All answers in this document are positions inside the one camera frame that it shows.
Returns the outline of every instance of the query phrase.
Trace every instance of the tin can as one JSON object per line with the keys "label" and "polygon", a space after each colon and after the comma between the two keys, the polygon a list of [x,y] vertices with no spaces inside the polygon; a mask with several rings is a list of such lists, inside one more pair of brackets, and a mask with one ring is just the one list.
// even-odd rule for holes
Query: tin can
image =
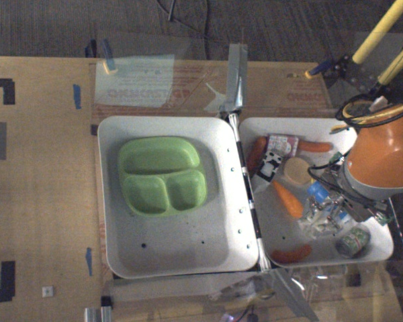
{"label": "tin can", "polygon": [[369,243],[370,232],[368,228],[357,225],[343,236],[337,243],[336,249],[345,258],[357,257],[359,252]]}

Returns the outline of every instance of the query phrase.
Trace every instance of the yellow tube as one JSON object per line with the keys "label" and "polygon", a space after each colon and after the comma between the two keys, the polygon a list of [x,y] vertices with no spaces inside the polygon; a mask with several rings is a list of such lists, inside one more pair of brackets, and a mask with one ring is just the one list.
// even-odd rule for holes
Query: yellow tube
{"label": "yellow tube", "polygon": [[378,83],[381,85],[388,85],[393,78],[403,69],[403,50],[391,62],[391,64],[384,70],[377,78]]}
{"label": "yellow tube", "polygon": [[352,57],[353,62],[362,64],[402,14],[403,0],[395,0],[387,13],[385,13],[365,39],[364,43],[362,43],[359,49],[354,53]]}

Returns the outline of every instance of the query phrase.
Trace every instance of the green plate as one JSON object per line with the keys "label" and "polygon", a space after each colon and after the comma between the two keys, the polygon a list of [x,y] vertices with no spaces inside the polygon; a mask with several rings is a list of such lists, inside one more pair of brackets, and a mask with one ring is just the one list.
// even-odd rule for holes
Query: green plate
{"label": "green plate", "polygon": [[170,216],[201,207],[206,177],[197,149],[184,138],[138,138],[118,154],[122,193],[131,210]]}

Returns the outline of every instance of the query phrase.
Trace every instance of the brown round object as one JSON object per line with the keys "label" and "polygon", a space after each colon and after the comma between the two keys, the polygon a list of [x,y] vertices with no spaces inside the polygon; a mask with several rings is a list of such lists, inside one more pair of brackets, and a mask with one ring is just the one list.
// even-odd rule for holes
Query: brown round object
{"label": "brown round object", "polygon": [[283,168],[283,173],[292,182],[304,185],[310,182],[308,173],[309,163],[302,158],[289,158]]}

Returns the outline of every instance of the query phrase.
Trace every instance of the orange carrot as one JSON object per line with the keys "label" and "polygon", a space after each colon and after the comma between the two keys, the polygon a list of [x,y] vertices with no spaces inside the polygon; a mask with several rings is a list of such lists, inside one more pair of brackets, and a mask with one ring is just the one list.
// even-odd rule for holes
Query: orange carrot
{"label": "orange carrot", "polygon": [[282,250],[274,250],[271,254],[271,258],[275,262],[280,264],[293,264],[300,262],[312,252],[310,244],[304,244],[292,251],[284,252]]}
{"label": "orange carrot", "polygon": [[300,218],[303,215],[303,204],[284,186],[279,184],[276,180],[272,181],[282,204],[286,207],[288,213],[295,218]]}
{"label": "orange carrot", "polygon": [[300,140],[297,145],[298,150],[312,153],[325,153],[333,149],[333,145],[329,142],[309,142]]}
{"label": "orange carrot", "polygon": [[252,176],[258,169],[261,159],[263,158],[265,148],[267,145],[266,137],[258,137],[251,149],[251,152],[247,158],[247,169],[249,174]]}

